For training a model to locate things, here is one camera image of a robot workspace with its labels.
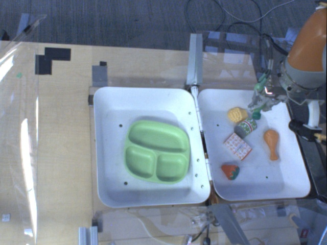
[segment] white cable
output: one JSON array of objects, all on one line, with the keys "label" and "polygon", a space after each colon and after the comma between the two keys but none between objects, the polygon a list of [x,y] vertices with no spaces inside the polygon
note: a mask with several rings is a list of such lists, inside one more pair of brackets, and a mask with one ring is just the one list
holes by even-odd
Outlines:
[{"label": "white cable", "polygon": [[253,23],[253,22],[257,22],[257,21],[261,20],[262,18],[264,18],[267,14],[269,14],[271,11],[275,10],[276,8],[281,7],[281,6],[284,6],[284,5],[288,5],[288,4],[290,4],[290,3],[294,2],[294,1],[296,1],[296,0],[290,0],[290,1],[288,1],[288,2],[285,2],[285,3],[283,3],[283,4],[280,4],[280,5],[278,5],[278,6],[275,6],[275,7],[271,8],[267,13],[265,13],[265,14],[264,14],[263,16],[261,16],[260,18],[255,19],[255,20],[251,20],[251,21],[246,21],[246,20],[240,19],[240,18],[238,18],[238,17],[232,15],[230,12],[228,12],[228,11],[224,8],[224,6],[223,6],[223,4],[220,2],[220,0],[218,0],[218,3],[221,5],[222,9],[223,9],[227,14],[229,14],[231,17],[235,18],[236,20],[238,20],[238,21],[242,21],[242,22],[246,22],[246,23]]}]

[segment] green divided tray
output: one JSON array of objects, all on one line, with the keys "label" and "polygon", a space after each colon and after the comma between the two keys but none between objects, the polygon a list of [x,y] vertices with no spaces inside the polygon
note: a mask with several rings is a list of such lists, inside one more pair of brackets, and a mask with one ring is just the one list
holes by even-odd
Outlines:
[{"label": "green divided tray", "polygon": [[189,137],[181,128],[164,122],[139,120],[128,130],[124,164],[138,179],[173,184],[187,174],[190,152]]}]

